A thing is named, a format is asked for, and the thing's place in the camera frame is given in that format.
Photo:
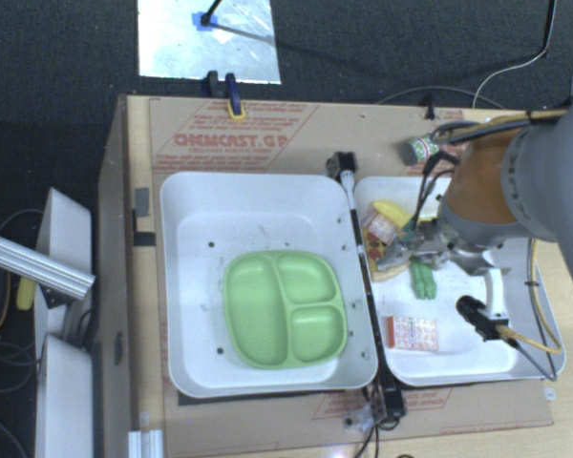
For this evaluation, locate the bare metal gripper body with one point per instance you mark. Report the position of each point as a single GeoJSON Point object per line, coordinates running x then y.
{"type": "Point", "coordinates": [434, 246]}

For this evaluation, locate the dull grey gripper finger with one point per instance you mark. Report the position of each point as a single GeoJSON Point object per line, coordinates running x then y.
{"type": "Point", "coordinates": [390, 260]}
{"type": "Point", "coordinates": [401, 247]}

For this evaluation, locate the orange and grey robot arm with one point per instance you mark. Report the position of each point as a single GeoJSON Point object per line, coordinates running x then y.
{"type": "Point", "coordinates": [539, 170]}

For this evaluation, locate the toy pizza slice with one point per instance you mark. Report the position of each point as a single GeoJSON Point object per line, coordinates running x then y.
{"type": "Point", "coordinates": [375, 255]}

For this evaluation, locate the green toy vegetable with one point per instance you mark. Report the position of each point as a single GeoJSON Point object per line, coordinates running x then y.
{"type": "Point", "coordinates": [423, 282]}

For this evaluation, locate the yellow banana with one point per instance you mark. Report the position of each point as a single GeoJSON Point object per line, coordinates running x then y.
{"type": "Point", "coordinates": [392, 210]}

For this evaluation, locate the thin black and white rod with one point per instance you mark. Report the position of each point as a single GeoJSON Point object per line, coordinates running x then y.
{"type": "Point", "coordinates": [368, 298]}

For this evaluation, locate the orange and white packet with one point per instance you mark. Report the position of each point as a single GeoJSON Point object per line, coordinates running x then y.
{"type": "Point", "coordinates": [413, 334]}

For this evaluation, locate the green and white can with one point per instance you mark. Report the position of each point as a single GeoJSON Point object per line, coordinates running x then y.
{"type": "Point", "coordinates": [418, 149]}

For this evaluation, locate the white plastic tray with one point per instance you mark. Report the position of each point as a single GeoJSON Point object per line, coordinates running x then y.
{"type": "Point", "coordinates": [458, 360]}
{"type": "Point", "coordinates": [205, 275]}

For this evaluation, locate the green divided plate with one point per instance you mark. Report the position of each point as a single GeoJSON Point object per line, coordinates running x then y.
{"type": "Point", "coordinates": [262, 308]}

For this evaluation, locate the brown cardboard board red print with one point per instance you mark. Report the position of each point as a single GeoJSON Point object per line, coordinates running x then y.
{"type": "Point", "coordinates": [248, 136]}

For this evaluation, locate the black cylinder on white bracket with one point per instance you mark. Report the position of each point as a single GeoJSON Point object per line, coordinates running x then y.
{"type": "Point", "coordinates": [482, 320]}

